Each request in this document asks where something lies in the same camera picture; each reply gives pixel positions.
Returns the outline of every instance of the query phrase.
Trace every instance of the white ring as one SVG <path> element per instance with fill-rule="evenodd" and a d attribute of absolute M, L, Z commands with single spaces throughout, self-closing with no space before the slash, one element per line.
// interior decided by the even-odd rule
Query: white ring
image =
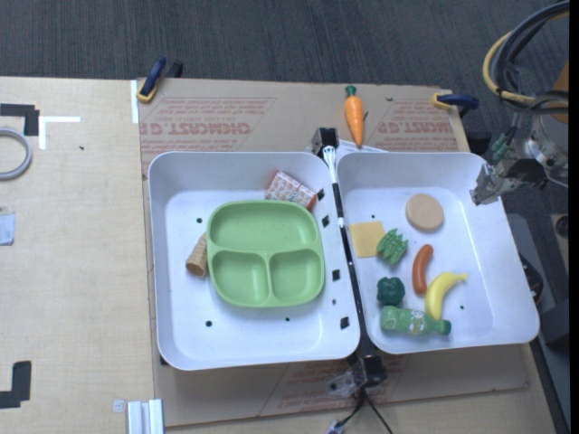
<path fill-rule="evenodd" d="M 0 172 L 0 180 L 12 180 L 22 175 L 24 171 L 28 168 L 33 158 L 33 149 L 31 148 L 30 143 L 28 142 L 28 140 L 24 135 L 22 135 L 20 132 L 12 130 L 11 128 L 0 127 L 0 137 L 14 138 L 15 140 L 19 141 L 26 150 L 26 156 L 24 157 L 24 161 L 18 167 L 9 172 Z"/>

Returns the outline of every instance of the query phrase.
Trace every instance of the wooden table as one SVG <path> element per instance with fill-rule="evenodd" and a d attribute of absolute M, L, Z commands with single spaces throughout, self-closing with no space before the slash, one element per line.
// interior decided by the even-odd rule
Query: wooden table
<path fill-rule="evenodd" d="M 125 432 L 119 401 L 155 398 L 139 127 L 131 86 L 128 80 L 0 81 L 0 103 L 33 104 L 44 117 L 71 120 L 46 124 L 45 149 L 39 137 L 30 137 L 30 168 L 0 182 L 0 207 L 15 213 L 14 244 L 0 247 L 0 391 L 10 390 L 15 362 L 32 363 L 30 400 L 0 410 L 1 432 Z M 0 138 L 0 165 L 20 153 Z M 521 345 L 521 352 L 528 374 L 521 390 L 379 409 L 395 433 L 555 432 L 529 346 Z M 324 432 L 330 421 L 349 412 L 171 431 Z M 386 432 L 367 406 L 346 428 Z"/>

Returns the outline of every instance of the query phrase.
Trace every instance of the green plate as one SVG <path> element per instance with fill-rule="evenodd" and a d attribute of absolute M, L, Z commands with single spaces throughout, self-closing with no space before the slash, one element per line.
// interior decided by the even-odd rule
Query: green plate
<path fill-rule="evenodd" d="M 218 207 L 207 223 L 207 260 L 215 290 L 236 306 L 296 306 L 324 286 L 318 224 L 296 203 L 251 200 Z"/>

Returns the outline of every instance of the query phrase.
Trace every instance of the banana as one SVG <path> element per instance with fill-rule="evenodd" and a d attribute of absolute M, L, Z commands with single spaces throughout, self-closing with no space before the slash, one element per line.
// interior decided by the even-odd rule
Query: banana
<path fill-rule="evenodd" d="M 435 320 L 441 319 L 442 301 L 447 291 L 452 288 L 458 281 L 467 278 L 466 273 L 452 273 L 449 271 L 442 272 L 436 277 L 426 289 L 424 295 L 424 311 Z"/>

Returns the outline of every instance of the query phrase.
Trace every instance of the orange carrot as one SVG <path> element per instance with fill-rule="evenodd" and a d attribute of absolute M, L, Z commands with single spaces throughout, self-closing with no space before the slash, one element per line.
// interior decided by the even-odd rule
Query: orange carrot
<path fill-rule="evenodd" d="M 426 292 L 426 264 L 431 259 L 434 248 L 430 244 L 424 244 L 416 254 L 413 263 L 413 287 L 416 294 Z"/>
<path fill-rule="evenodd" d="M 356 96 L 356 87 L 348 85 L 346 93 L 344 111 L 346 112 L 347 126 L 350 128 L 356 146 L 360 147 L 364 140 L 364 106 L 362 100 Z"/>

